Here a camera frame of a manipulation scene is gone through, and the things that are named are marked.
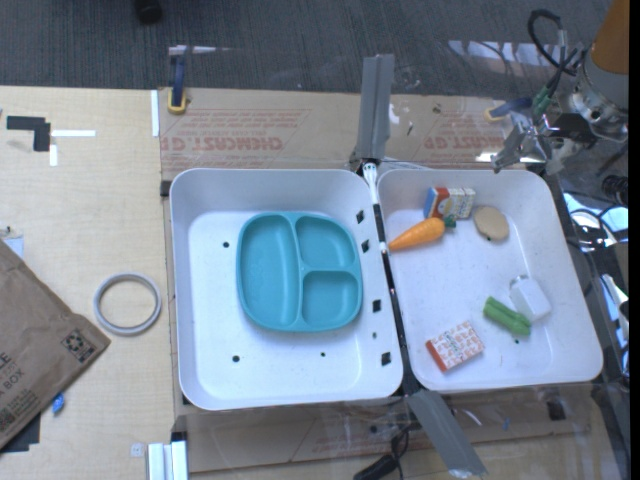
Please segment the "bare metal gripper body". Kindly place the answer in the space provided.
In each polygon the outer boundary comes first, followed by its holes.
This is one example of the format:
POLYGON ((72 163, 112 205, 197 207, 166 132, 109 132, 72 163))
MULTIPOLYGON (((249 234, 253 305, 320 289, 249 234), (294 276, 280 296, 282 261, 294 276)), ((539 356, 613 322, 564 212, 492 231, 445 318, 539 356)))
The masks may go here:
POLYGON ((556 95, 543 115, 545 133, 578 142, 628 138, 628 94, 607 94, 588 83, 556 95))

